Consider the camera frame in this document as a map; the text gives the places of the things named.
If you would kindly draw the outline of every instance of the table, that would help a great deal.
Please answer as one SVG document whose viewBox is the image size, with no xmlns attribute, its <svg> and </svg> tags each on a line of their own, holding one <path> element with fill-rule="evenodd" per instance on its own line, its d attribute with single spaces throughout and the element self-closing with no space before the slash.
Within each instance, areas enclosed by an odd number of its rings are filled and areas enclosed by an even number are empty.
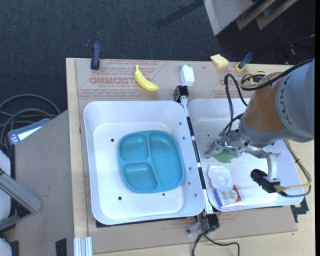
<svg viewBox="0 0 320 256">
<path fill-rule="evenodd" d="M 167 61 L 167 65 L 175 65 L 177 62 Z M 184 64 L 194 65 L 195 62 L 184 61 Z M 212 63 L 202 62 L 203 74 L 210 74 L 213 71 L 210 67 Z M 282 65 L 257 65 L 248 64 L 246 72 L 255 72 L 264 70 L 266 72 L 283 71 L 287 66 Z M 70 160 L 71 160 L 71 176 L 72 176 L 72 197 L 73 197 L 73 222 L 74 236 L 76 238 L 85 238 L 89 235 L 89 227 L 87 222 L 87 207 L 85 198 L 85 181 L 83 173 L 82 159 L 82 142 L 79 133 L 80 113 L 79 113 L 79 98 L 77 85 L 77 69 L 76 59 L 66 59 L 66 75 L 67 75 L 67 96 L 68 96 L 68 118 L 69 118 L 69 137 L 70 137 Z M 177 80 L 173 78 L 171 81 L 177 85 Z M 210 83 L 210 79 L 204 80 L 205 83 Z M 200 95 L 201 90 L 194 91 L 195 97 Z M 296 151 L 298 157 L 304 163 L 305 167 L 310 171 L 314 178 L 314 141 L 304 144 L 293 143 L 292 147 Z M 297 231 L 276 233 L 268 235 L 239 237 L 233 239 L 220 240 L 219 242 L 238 242 L 240 244 L 241 255 L 315 255 L 315 194 L 314 189 L 306 196 L 309 212 L 306 215 L 298 216 Z M 190 255 L 192 243 L 179 245 L 159 246 L 152 248 L 142 248 L 135 250 L 124 250 L 109 253 L 99 253 L 99 256 L 106 255 Z M 197 255 L 209 255 L 216 253 L 217 255 L 236 255 L 236 248 L 219 247 L 210 242 L 203 242 L 197 246 Z"/>
</svg>

